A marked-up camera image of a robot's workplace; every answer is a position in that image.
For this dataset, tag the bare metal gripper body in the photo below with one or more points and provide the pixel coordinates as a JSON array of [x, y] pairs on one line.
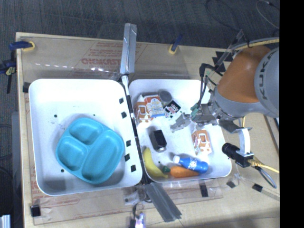
[[206, 117]]

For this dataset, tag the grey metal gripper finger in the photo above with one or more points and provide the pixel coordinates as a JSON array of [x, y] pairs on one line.
[[184, 117], [178, 126]]

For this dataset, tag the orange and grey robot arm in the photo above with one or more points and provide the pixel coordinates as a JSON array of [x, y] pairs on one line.
[[240, 79]]

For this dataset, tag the black and white carton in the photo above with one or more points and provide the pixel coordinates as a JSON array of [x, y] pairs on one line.
[[173, 108]]

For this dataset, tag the white plastic tray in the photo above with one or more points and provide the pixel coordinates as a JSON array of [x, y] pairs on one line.
[[78, 98], [185, 141]]

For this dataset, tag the grey can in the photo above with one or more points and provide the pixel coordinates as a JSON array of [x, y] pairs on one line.
[[165, 96]]

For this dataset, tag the blue orange and white carton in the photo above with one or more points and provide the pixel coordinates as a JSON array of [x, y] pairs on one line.
[[154, 107]]

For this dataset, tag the blue and white bottle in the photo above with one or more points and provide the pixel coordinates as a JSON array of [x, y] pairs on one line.
[[193, 164]]

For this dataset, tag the orange carrot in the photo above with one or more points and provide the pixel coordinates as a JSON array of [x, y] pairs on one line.
[[184, 172]]

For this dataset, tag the yellow banana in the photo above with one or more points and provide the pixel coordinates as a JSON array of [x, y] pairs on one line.
[[152, 166]]

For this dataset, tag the blue divided plate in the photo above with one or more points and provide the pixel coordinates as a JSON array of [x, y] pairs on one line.
[[95, 155]]

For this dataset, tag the brown cardboard board red print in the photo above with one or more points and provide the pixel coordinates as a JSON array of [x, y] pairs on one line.
[[71, 56]]

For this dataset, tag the black cylinder on white bracket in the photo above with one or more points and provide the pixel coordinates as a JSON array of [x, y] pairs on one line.
[[244, 159]]

